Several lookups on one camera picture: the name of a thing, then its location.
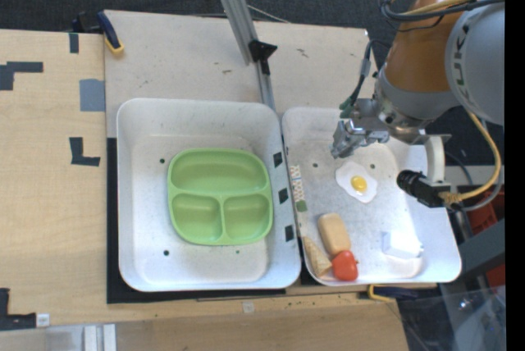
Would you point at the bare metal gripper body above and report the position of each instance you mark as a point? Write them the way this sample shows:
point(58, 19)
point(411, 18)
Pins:
point(371, 121)

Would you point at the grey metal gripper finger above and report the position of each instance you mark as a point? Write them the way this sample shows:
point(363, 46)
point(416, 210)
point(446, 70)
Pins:
point(360, 141)
point(342, 140)

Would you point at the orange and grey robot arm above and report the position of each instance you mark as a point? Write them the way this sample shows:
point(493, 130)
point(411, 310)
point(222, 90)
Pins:
point(418, 58)

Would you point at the white and yellow fried egg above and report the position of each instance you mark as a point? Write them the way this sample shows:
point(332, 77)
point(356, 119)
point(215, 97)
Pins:
point(357, 184)

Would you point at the colourful printed packet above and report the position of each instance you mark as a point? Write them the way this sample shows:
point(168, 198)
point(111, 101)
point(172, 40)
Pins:
point(298, 187)

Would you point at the white plastic tray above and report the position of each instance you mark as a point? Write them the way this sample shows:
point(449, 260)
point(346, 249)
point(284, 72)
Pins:
point(393, 214)
point(143, 197)

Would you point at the tan bread loaf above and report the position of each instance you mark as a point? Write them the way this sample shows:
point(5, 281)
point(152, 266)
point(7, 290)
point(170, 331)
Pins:
point(334, 233)

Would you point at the white carton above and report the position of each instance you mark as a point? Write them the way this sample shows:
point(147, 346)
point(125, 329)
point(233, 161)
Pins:
point(400, 244)

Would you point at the beige ice cream cone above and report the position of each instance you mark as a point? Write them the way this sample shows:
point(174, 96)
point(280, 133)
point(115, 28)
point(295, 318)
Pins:
point(316, 257)

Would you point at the red bell pepper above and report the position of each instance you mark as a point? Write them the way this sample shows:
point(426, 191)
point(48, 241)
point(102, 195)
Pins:
point(345, 266)

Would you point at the green divided plate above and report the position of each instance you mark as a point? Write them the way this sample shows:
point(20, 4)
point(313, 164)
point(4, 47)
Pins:
point(219, 177)

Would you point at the black cylinder on white bracket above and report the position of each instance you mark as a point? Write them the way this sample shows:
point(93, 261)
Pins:
point(422, 187)

